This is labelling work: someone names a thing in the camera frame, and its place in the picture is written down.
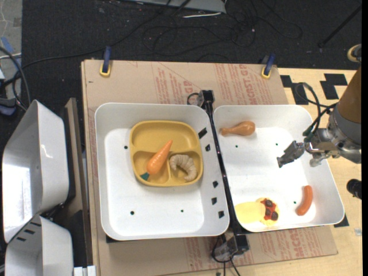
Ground orange chicken drumstick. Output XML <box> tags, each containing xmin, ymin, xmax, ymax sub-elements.
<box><xmin>220</xmin><ymin>121</ymin><xmax>256</xmax><ymax>137</ymax></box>

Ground thin black rod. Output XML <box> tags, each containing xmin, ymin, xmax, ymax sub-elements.
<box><xmin>204</xmin><ymin>102</ymin><xmax>241</xmax><ymax>237</ymax></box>

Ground brown cardboard board red print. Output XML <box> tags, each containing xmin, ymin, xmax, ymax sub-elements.
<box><xmin>80</xmin><ymin>59</ymin><xmax>339</xmax><ymax>276</ymax></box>

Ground orange carrot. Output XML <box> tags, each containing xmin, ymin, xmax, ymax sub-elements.
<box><xmin>140</xmin><ymin>139</ymin><xmax>174</xmax><ymax>182</ymax></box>

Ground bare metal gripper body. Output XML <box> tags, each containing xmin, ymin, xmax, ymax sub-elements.
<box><xmin>304</xmin><ymin>127</ymin><xmax>362</xmax><ymax>164</ymax></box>

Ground black block with thin wires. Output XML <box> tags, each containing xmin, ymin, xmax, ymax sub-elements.
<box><xmin>214</xmin><ymin>233</ymin><xmax>250</xmax><ymax>260</ymax></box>
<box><xmin>197</xmin><ymin>89</ymin><xmax>215</xmax><ymax>109</ymax></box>

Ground yellow divided plate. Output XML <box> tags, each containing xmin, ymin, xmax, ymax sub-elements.
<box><xmin>129</xmin><ymin>120</ymin><xmax>204</xmax><ymax>187</ymax></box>

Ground orange sausage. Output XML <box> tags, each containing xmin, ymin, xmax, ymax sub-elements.
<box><xmin>296</xmin><ymin>185</ymin><xmax>313</xmax><ymax>217</ymax></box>

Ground beige croissant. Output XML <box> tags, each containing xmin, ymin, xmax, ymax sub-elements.
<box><xmin>168</xmin><ymin>153</ymin><xmax>198</xmax><ymax>183</ymax></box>

